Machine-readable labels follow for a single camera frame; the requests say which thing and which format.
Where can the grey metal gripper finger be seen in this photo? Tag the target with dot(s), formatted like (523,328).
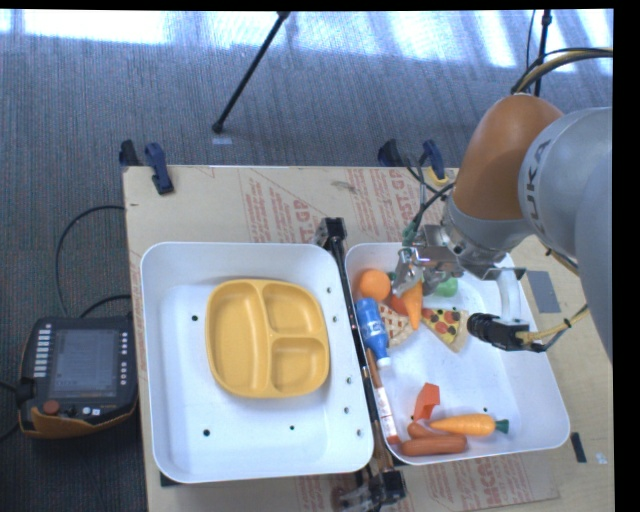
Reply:
(406,272)
(431,283)

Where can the orange carrot with green top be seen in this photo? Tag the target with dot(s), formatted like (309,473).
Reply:
(465,425)

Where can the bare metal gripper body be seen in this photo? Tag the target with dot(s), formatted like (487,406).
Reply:
(440,252)

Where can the red toy food piece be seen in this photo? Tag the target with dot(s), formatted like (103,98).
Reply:
(397,305)

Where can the tan toy waffle biscuit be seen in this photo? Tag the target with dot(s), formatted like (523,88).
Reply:
(397,327)

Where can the brown cardboard board red print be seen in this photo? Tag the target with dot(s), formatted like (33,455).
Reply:
(280,205)

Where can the black tripod leg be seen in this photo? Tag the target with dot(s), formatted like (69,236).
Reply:
(250,70)

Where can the blue plastic bottle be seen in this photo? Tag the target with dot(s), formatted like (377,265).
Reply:
(371,325)

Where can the black cylinder on white bracket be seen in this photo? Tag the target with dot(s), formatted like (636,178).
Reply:
(492,330)

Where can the orange carton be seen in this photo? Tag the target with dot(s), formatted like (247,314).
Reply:
(426,400)

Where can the white plastic tray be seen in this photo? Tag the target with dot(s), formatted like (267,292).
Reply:
(250,440)
(480,385)

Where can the orange toy fruit ball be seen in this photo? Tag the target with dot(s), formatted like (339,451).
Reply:
(374,285)

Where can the yellow divided plate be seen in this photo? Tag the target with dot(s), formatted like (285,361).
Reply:
(235,340)

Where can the orange toy sausage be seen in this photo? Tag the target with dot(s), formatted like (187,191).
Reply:
(419,430)
(434,445)

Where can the orange toy carrot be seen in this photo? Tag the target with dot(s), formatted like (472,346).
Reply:
(414,307)

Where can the white and orange tube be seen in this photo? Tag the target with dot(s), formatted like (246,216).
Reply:
(384,405)

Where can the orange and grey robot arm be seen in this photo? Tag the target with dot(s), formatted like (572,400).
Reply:
(560,190)

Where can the toy pizza slice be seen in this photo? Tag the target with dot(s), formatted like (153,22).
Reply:
(447,327)

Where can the thin black and white rod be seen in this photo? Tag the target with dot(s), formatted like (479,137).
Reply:
(350,305)

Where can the green toy vegetable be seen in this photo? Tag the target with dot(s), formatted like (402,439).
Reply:
(447,287)

